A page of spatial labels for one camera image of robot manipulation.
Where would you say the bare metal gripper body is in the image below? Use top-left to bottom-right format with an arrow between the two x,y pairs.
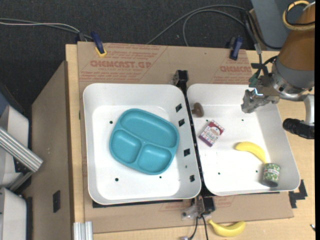
249,74 -> 315,106

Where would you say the small colourful carton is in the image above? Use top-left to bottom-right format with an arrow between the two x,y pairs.
198,119 -> 225,148

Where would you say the yellow banana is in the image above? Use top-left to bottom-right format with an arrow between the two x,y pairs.
207,219 -> 247,238
234,141 -> 268,165

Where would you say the brown toy mushroom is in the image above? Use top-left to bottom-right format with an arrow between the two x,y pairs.
191,102 -> 205,118

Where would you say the green patterned can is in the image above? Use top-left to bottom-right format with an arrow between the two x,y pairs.
261,162 -> 281,188

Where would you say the white plastic tray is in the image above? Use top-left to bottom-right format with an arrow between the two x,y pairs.
82,82 -> 203,206
186,83 -> 301,197

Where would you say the blue divided plate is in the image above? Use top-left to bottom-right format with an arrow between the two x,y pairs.
108,108 -> 180,176

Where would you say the brown cardboard board, red print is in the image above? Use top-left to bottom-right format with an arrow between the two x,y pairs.
76,41 -> 295,234

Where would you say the black cylinder on white bracket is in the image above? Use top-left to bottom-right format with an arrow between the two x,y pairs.
282,94 -> 316,140

